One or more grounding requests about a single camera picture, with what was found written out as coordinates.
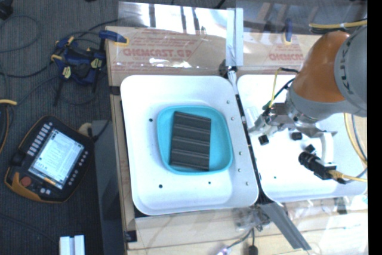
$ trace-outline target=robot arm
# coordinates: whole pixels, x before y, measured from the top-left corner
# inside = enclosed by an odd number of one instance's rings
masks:
[[[253,131],[296,128],[319,137],[316,123],[335,113],[367,116],[367,26],[324,34],[309,51],[286,94],[259,116]]]

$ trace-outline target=screen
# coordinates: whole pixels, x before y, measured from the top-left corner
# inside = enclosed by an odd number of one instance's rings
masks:
[[[54,128],[29,171],[53,180],[55,186],[62,189],[84,148],[84,145]]]

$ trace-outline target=red button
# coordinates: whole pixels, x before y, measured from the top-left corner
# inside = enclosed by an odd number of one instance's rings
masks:
[[[20,183],[21,183],[21,185],[23,185],[24,187],[28,187],[30,184],[32,184],[32,179],[31,179],[29,176],[24,176],[24,177],[20,180]]]

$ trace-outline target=gray carpet floor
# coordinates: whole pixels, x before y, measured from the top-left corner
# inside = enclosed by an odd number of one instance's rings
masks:
[[[8,162],[23,136],[40,117],[55,115],[73,128],[79,128],[85,122],[109,118],[110,100],[105,75],[96,94],[92,94],[89,87],[66,84],[56,107],[53,101],[58,81],[46,82],[57,76],[54,65],[28,78],[15,78],[14,75],[29,75],[47,67],[55,42],[68,34],[115,20],[119,1],[171,4],[172,0],[14,0],[12,18],[6,23],[0,20],[0,64],[3,67],[0,72],[9,75],[10,85],[9,97],[5,97],[6,79],[0,75],[0,99],[22,101],[13,108],[13,122],[0,154],[1,178],[5,176]],[[220,1],[174,0],[174,4],[214,8]],[[226,0],[221,8],[235,5],[236,0]],[[32,45],[18,48],[35,37],[37,40]],[[80,44],[85,48],[88,45],[97,47],[97,37],[85,37],[92,42]],[[44,204],[22,198],[1,183],[0,255],[58,254],[58,239],[66,235],[85,235],[87,254],[102,254],[96,183],[93,163],[78,190],[62,204]]]

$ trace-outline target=blue tray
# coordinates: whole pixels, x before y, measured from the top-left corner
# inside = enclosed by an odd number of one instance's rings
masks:
[[[210,169],[208,171],[170,165],[172,123],[174,112],[211,119]],[[157,119],[157,135],[161,158],[167,169],[176,174],[200,175],[212,174],[230,167],[233,159],[232,143],[224,116],[209,106],[170,106],[161,110]]]

